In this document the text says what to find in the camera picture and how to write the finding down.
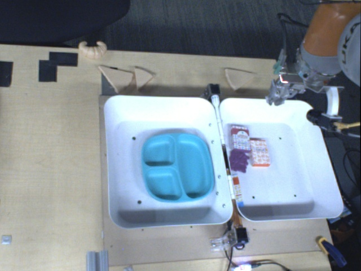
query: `small box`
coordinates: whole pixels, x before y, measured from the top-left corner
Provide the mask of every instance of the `small box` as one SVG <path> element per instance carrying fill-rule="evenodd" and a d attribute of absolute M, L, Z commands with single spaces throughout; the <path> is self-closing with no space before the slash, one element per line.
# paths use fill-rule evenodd
<path fill-rule="evenodd" d="M 250 163 L 254 167 L 269 167 L 271 164 L 270 154 L 265 139 L 250 139 Z"/>
<path fill-rule="evenodd" d="M 231 127 L 233 149 L 250 152 L 249 130 L 244 126 L 233 125 Z"/>

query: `light blue bowl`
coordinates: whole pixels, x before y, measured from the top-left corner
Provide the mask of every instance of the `light blue bowl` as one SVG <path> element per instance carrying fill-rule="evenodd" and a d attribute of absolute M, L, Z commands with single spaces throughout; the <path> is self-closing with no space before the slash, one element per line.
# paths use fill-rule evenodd
<path fill-rule="evenodd" d="M 149 194 L 163 202 L 198 200 L 207 196 L 214 186 L 208 147 L 193 134 L 151 137 L 143 145 L 142 168 Z"/>

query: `purple cloth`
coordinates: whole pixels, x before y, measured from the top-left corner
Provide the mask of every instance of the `purple cloth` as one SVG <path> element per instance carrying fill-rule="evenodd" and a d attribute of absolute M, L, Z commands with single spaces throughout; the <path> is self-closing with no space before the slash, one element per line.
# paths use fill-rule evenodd
<path fill-rule="evenodd" d="M 249 157 L 244 153 L 244 151 L 237 148 L 233 149 L 230 155 L 231 169 L 233 171 L 241 171 L 242 173 L 245 173 L 248 165 L 248 159 Z"/>

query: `wooden table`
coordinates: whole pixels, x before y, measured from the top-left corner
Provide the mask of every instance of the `wooden table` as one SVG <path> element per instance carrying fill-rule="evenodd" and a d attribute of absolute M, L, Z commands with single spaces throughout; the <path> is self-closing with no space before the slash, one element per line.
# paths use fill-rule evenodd
<path fill-rule="evenodd" d="M 49 60 L 49 52 L 77 49 L 0 45 L 0 61 L 13 62 L 11 86 L 0 88 L 0 235 L 12 235 L 10 245 L 0 245 L 2 270 L 85 270 L 87 251 L 104 248 L 97 66 L 128 71 L 138 66 L 155 73 L 143 91 L 131 86 L 125 94 L 199 96 L 208 83 L 218 83 L 226 96 L 264 97 L 274 63 L 108 51 L 95 61 L 79 55 L 76 67 L 57 67 L 57 82 L 39 82 L 39 61 Z M 255 78 L 234 93 L 224 68 L 251 71 Z M 331 240 L 326 220 L 243 221 L 250 243 L 235 252 L 235 262 L 273 259 L 292 270 L 330 270 L 315 242 L 319 235 Z M 224 226 L 156 228 L 150 234 L 155 245 L 143 248 L 136 247 L 142 245 L 137 236 L 125 235 L 133 252 L 124 264 L 133 264 L 135 271 L 225 270 L 224 255 L 206 246 L 209 232 L 217 237 L 221 229 Z M 171 232 L 197 242 L 199 251 L 182 247 L 187 243 L 164 248 Z M 156 258 L 147 260 L 152 254 Z M 153 263 L 136 264 L 144 260 Z M 270 265 L 267 270 L 280 269 Z"/>

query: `dark floor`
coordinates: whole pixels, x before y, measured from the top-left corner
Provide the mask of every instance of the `dark floor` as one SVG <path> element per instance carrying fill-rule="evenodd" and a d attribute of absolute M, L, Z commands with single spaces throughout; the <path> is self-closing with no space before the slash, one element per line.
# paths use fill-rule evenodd
<path fill-rule="evenodd" d="M 83 40 L 102 40 L 111 50 L 277 59 L 282 38 L 276 14 L 284 12 L 308 24 L 315 9 L 316 6 L 302 5 L 299 0 L 131 0 L 130 11 L 122 20 L 67 44 L 76 47 Z M 287 31 L 288 51 L 293 54 L 306 30 L 288 25 Z M 342 74 L 333 83 L 345 87 L 340 109 L 344 122 L 360 121 L 360 87 Z M 326 108 L 324 95 L 307 92 L 298 99 L 320 110 Z M 360 139 L 334 134 L 325 137 L 342 192 L 352 202 L 354 220 L 359 222 L 360 153 L 350 152 L 350 161 L 346 158 L 356 186 L 348 178 L 342 158 L 345 150 L 360 150 Z M 339 245 L 349 261 L 342 270 L 358 270 L 361 266 L 357 224 L 356 235 Z"/>

